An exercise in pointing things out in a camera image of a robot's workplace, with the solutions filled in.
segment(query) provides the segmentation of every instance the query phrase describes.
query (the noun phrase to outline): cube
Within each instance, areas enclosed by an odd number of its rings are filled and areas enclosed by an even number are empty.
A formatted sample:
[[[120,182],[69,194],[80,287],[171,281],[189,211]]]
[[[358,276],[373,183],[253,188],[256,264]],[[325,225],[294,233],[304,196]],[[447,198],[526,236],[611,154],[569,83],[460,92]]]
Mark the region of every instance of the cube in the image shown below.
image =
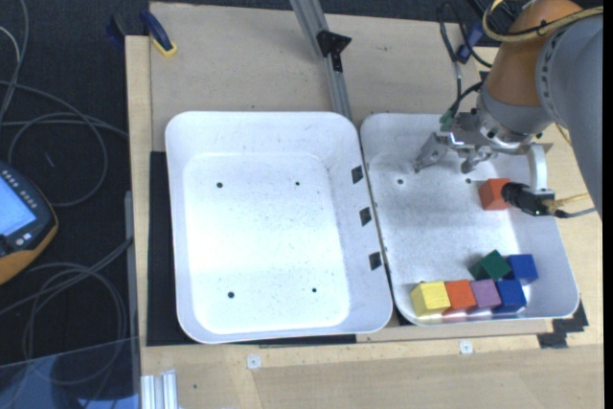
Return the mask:
[[[445,282],[444,286],[449,297],[449,307],[443,314],[468,312],[477,306],[469,280]]]
[[[479,186],[479,198],[484,210],[506,210],[509,208],[509,203],[502,197],[502,188],[508,182],[511,182],[511,180],[506,177],[499,177],[488,179]]]
[[[518,280],[500,280],[496,287],[502,303],[492,311],[494,314],[515,313],[526,306],[524,289]]]
[[[538,278],[532,254],[511,254],[507,256],[507,262],[511,272],[505,276],[505,279],[518,280],[522,286],[525,286]]]
[[[495,282],[501,280],[511,273],[509,263],[496,249],[481,258],[480,261],[470,266],[468,270],[475,280],[485,280],[487,278],[491,278]]]
[[[413,308],[418,317],[444,312],[451,304],[444,282],[422,282],[411,290]]]
[[[470,288],[475,297],[476,307],[472,313],[487,312],[502,304],[498,288],[492,278],[470,282]]]

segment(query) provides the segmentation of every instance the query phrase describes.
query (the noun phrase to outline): black clamp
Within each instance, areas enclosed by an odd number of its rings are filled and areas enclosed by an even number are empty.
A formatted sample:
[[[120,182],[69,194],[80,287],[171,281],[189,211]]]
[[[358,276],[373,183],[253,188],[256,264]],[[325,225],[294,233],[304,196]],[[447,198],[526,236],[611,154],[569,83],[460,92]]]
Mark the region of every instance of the black clamp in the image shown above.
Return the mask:
[[[331,33],[330,31],[320,31],[317,34],[317,42],[319,49],[322,51],[324,58],[330,55],[334,72],[342,72],[343,64],[341,63],[341,52],[347,48],[352,39],[341,34]]]

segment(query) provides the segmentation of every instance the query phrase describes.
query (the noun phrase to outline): green block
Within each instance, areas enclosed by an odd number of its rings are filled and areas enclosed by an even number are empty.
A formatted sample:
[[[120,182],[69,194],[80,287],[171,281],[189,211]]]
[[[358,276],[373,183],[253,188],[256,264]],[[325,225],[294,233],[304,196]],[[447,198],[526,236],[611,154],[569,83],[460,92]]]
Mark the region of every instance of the green block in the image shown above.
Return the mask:
[[[494,249],[487,256],[468,268],[475,280],[492,278],[495,282],[511,273],[511,267],[505,258]]]

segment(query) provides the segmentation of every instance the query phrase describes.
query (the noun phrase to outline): device screen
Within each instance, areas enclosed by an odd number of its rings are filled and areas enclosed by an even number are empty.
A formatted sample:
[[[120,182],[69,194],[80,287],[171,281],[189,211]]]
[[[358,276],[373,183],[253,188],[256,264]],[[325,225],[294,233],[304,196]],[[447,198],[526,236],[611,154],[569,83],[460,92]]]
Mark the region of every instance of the device screen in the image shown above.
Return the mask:
[[[35,220],[28,206],[0,179],[0,235],[8,236]]]

